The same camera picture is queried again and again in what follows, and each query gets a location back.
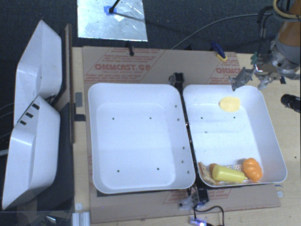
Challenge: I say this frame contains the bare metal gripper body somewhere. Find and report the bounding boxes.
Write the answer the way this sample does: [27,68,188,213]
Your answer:
[255,55,301,81]

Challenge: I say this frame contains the round yellow biscuit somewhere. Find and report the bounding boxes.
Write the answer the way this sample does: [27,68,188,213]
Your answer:
[219,97,241,113]

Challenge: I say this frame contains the white plastic tray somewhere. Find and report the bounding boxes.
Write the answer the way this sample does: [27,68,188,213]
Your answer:
[182,84,288,187]
[87,82,197,195]

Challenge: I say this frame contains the thin black rod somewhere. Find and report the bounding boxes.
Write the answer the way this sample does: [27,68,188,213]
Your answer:
[176,80,206,197]

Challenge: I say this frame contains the orange toy bread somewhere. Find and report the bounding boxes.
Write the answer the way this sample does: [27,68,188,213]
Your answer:
[242,158,263,182]

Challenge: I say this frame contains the white orange patterned packet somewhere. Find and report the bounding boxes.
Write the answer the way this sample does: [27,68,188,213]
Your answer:
[226,164,244,172]

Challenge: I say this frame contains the brown cardboard board red print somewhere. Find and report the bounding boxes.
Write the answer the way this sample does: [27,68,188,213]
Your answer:
[82,46,282,224]

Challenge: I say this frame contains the yellow squeeze bottle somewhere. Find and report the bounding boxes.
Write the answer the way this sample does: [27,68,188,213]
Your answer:
[212,164,248,184]

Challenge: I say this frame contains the black cylinder on white bracket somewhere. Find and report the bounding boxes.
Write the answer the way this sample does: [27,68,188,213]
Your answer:
[280,94,301,114]

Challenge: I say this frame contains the black block with thin wires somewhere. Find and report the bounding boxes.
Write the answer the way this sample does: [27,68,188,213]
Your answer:
[168,72,185,88]
[192,186,210,205]

